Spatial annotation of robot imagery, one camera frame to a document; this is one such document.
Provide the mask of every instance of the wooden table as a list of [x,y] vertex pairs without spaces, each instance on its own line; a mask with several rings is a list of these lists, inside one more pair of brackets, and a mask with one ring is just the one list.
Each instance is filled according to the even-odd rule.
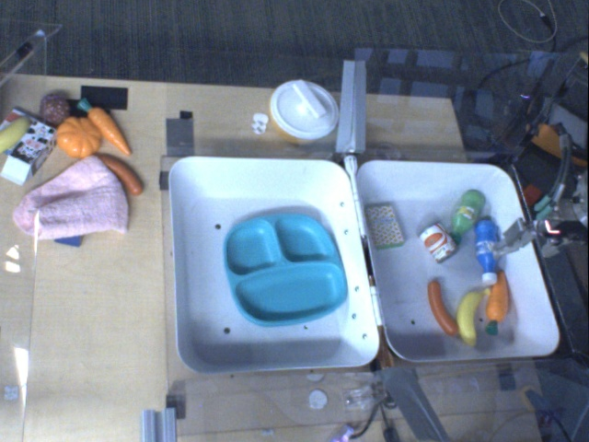
[[[127,234],[88,235],[79,249],[41,241],[36,273],[20,277],[34,280],[35,285],[24,438],[134,442],[140,440],[142,410],[163,409],[168,385],[167,290],[159,188],[160,159],[166,154],[166,119],[178,118],[180,111],[192,111],[195,132],[207,130],[206,137],[218,143],[240,142],[260,146],[261,150],[286,149],[284,152],[295,152],[296,147],[273,132],[262,136],[251,132],[252,115],[267,112],[271,90],[266,88],[17,76],[11,81],[2,109],[18,105],[37,111],[44,94],[63,92],[77,99],[82,85],[129,88],[128,109],[115,110],[113,116],[133,149],[128,163],[143,179],[145,189],[141,196],[130,199]],[[375,131],[375,138],[381,136],[382,142],[393,140],[399,148],[425,143],[448,152],[462,152],[449,100],[371,97],[367,113],[368,128]],[[102,151],[116,154],[106,144]],[[2,224],[9,223],[6,216],[22,194],[72,162],[56,149],[35,181],[24,187],[0,179],[3,196],[6,193],[8,199],[3,204]],[[20,232],[15,234],[18,243],[32,247],[32,239]],[[12,322],[17,326],[19,312],[13,311]],[[26,316],[26,310],[20,314]],[[230,385],[231,377],[224,382]],[[400,432],[409,433],[402,419],[398,424]],[[284,425],[266,432],[257,429],[181,440],[324,442],[338,425]],[[380,425],[375,425],[363,440],[381,437]]]

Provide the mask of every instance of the bottle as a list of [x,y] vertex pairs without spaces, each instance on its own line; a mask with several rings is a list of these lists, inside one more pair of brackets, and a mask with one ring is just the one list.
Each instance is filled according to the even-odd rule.
[[494,285],[497,283],[497,273],[493,247],[497,242],[497,226],[489,218],[481,219],[475,225],[475,235],[477,238],[477,260],[483,270],[482,283]]
[[485,205],[485,195],[478,190],[468,190],[460,198],[460,205],[452,216],[452,238],[456,244],[477,222]]

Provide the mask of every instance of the green bottle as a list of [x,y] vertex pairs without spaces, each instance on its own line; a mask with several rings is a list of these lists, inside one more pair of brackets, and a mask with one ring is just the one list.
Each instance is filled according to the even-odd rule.
[[478,221],[485,195],[478,190],[468,190],[460,198],[460,205],[452,216],[452,232],[450,235],[459,244],[462,236]]

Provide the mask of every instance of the pink towel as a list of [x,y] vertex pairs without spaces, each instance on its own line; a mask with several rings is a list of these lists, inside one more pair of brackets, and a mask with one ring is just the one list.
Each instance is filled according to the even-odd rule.
[[121,183],[97,157],[78,160],[23,197],[14,211],[17,226],[39,239],[70,238],[113,229],[127,231],[129,206]]

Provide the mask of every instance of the container with white lid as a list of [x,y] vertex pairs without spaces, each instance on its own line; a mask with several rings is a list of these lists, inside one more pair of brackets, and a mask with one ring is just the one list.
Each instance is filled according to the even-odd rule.
[[297,144],[327,136],[340,118],[338,104],[330,93],[304,80],[277,87],[270,99],[270,114],[278,133]]

